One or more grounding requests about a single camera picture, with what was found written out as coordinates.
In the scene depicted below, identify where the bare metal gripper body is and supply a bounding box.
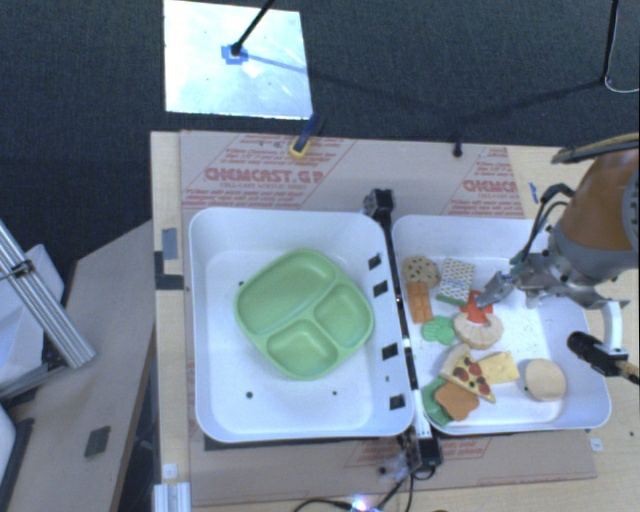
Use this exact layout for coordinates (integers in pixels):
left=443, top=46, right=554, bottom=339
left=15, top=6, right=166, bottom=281
left=508, top=251, right=610, bottom=310

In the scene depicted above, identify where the red and orange toy food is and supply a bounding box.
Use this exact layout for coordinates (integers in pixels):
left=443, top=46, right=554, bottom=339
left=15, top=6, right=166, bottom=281
left=460, top=289, right=496, bottom=324

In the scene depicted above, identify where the beige round pie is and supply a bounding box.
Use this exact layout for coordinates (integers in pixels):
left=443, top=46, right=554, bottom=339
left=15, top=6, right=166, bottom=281
left=452, top=310, right=505, bottom=352

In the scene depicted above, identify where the white patterned carton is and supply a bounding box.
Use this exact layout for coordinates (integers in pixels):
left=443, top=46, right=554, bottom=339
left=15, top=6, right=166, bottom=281
left=435, top=257, right=477, bottom=307

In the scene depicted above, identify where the white plastic tray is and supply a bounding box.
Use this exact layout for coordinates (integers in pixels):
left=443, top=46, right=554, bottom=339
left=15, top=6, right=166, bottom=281
left=188, top=206, right=417, bottom=444
left=391, top=214, right=613, bottom=437

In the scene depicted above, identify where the green broccoli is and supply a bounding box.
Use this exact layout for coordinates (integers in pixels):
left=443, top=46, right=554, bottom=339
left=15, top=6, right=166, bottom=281
left=420, top=315, right=458, bottom=347

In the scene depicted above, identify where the orange waffle biscuit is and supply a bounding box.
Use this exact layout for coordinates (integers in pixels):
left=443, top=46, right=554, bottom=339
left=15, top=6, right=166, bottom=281
left=405, top=280, right=436, bottom=325

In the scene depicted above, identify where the yellow cheese wedge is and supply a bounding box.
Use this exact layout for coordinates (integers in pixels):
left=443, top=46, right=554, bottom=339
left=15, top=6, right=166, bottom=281
left=477, top=350, right=522, bottom=386

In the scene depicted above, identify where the brown chocolate chip cookie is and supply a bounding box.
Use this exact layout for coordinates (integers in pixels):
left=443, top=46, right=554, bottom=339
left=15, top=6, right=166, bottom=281
left=401, top=255, right=443, bottom=289

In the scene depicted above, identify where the pizza slice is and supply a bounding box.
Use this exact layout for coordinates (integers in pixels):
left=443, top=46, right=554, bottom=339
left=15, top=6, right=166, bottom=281
left=438, top=342, right=498, bottom=405

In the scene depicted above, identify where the thin black and white rod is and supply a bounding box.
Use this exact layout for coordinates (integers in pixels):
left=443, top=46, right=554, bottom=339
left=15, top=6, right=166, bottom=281
left=378, top=210, right=434, bottom=442

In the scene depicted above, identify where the beige bread bun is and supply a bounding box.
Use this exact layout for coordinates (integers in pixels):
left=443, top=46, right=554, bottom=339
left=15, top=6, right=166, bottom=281
left=523, top=358, right=568, bottom=403

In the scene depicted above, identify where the orange toast slice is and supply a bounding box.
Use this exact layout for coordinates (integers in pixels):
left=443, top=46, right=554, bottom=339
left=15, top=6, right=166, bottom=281
left=433, top=381, right=482, bottom=423

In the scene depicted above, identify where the green lettuce leaf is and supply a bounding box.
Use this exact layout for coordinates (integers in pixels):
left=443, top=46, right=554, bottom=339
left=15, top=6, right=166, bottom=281
left=420, top=376, right=454, bottom=429

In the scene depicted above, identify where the brown cardboard board red print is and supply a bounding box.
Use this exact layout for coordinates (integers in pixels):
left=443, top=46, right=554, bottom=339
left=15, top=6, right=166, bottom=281
left=178, top=130, right=599, bottom=507

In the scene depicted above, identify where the green divided plate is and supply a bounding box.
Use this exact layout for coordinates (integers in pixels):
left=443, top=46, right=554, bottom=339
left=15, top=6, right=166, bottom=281
left=233, top=247, right=377, bottom=383

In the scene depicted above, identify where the black cylinder on white bracket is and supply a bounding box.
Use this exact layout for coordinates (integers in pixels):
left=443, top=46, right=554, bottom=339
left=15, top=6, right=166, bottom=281
left=566, top=298, right=632, bottom=379

